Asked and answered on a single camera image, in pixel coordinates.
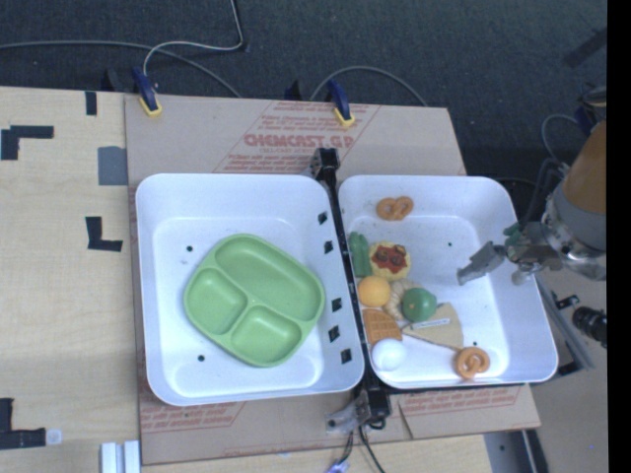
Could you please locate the black block with thin wires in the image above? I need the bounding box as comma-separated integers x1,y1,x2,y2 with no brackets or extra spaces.
361,385,393,424
307,147,342,183

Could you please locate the tan toy cheese wedge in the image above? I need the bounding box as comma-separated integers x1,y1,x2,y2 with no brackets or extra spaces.
400,302,465,351

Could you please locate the beige toy croissant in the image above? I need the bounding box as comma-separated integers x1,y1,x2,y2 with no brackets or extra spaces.
384,278,421,321

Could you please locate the yellow and red toy pizza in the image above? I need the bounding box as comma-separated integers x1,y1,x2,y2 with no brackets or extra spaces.
368,240,412,283

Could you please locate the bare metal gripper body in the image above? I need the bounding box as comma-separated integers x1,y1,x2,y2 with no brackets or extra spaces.
504,220,608,282

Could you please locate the green divided plate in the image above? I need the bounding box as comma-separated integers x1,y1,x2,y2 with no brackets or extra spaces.
182,233,327,369

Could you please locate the orange toy pretzel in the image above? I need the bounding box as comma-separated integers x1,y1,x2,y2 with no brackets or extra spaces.
375,195,415,223
454,346,492,380

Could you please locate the orange toy waffle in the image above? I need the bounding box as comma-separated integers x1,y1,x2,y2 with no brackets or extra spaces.
361,307,404,346

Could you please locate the thin black and white rod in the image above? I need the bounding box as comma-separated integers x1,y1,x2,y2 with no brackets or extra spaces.
322,177,375,391

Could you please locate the green toy lime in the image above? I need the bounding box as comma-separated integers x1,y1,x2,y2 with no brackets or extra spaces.
400,287,439,323

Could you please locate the brown cardboard board red print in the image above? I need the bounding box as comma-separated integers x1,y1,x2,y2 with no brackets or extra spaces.
123,94,542,466

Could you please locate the green toy pepper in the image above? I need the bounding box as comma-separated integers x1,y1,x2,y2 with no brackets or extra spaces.
348,231,374,278

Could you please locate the white toy egg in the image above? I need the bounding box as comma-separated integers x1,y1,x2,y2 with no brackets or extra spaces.
371,338,408,372

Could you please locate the white plastic tray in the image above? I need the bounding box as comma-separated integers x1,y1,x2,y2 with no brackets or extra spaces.
337,173,560,391
134,171,367,408

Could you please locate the black cylinder on white bracket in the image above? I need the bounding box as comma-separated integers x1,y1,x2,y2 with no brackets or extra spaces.
551,291,608,349

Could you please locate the orange toy fruit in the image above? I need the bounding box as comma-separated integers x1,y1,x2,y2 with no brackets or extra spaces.
356,275,392,308

